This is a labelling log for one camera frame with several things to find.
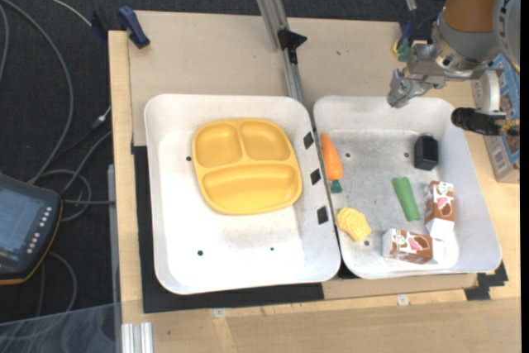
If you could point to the pale flat board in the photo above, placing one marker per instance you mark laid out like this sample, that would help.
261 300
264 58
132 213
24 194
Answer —
206 62

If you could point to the yellow divided plate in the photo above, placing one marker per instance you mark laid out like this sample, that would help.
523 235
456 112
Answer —
248 182

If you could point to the orange carrot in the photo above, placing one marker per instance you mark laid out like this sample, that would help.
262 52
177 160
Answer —
332 161

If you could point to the green cylinder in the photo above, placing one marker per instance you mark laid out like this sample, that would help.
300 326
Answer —
406 198

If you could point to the white plastic tray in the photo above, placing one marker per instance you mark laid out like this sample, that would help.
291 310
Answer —
372 161
231 248

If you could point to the blue printed cardboard box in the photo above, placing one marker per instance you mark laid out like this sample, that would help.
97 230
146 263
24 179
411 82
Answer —
508 103

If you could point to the yellow corn cob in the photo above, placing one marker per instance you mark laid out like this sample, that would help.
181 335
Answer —
353 224

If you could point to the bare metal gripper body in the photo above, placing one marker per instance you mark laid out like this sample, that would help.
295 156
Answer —
430 64

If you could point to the black small bottle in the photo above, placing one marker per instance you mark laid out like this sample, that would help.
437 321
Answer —
426 153

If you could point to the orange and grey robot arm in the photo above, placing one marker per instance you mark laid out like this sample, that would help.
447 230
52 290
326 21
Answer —
475 0

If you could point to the black cylinder on white bracket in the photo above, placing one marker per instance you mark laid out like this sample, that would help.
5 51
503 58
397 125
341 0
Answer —
475 120

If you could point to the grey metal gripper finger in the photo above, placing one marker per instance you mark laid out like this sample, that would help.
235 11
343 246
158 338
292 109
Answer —
414 90
395 93

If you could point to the brown and white carton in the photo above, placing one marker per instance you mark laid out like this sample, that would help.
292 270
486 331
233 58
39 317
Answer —
409 247
440 206

